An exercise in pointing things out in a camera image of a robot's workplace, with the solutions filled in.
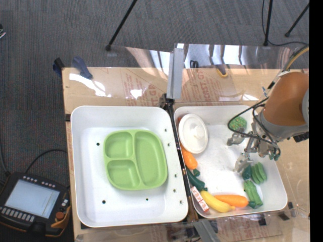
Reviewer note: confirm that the white plastic tray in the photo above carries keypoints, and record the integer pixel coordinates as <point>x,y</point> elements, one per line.
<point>85,160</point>
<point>219,160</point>

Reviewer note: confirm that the green dotted round fruit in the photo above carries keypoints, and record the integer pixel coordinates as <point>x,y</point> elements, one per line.
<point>238,123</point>

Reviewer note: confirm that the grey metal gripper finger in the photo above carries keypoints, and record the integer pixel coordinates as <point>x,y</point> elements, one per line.
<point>241,163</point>
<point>235,139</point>

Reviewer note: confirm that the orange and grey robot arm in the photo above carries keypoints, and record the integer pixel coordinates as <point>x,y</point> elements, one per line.
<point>287,97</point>

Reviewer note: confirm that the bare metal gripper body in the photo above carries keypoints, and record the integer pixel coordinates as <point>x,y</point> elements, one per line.
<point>262,145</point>

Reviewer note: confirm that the red and white carton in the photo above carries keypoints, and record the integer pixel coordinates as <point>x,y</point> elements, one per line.
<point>199,199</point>

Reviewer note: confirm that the orange carrot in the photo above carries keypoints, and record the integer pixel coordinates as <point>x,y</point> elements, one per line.
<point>232,200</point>
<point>189,159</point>

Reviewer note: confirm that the green pea pods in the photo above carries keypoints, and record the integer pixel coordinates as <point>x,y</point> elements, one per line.
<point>260,173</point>

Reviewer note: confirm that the yellow banana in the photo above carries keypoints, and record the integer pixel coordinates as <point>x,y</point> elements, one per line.
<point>215,202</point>

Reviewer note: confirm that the green divided plate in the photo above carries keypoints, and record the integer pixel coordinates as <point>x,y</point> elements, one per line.
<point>149,157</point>

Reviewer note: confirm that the black cylinder on white bracket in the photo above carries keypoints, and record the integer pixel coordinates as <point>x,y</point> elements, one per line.
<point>301,137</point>

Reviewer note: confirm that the brown cardboard board red print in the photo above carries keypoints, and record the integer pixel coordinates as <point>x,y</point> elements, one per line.
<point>106,87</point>

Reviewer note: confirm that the small dark green vegetable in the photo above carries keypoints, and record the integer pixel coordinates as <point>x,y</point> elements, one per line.
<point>246,173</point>

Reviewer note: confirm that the dark green cucumber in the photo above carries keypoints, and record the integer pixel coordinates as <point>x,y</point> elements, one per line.
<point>195,181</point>

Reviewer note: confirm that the white round lid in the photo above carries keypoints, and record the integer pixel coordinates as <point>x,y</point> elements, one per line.
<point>193,133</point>

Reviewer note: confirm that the black tripod leg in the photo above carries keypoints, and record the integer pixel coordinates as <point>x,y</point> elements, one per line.
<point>123,20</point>
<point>269,16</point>
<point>297,20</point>

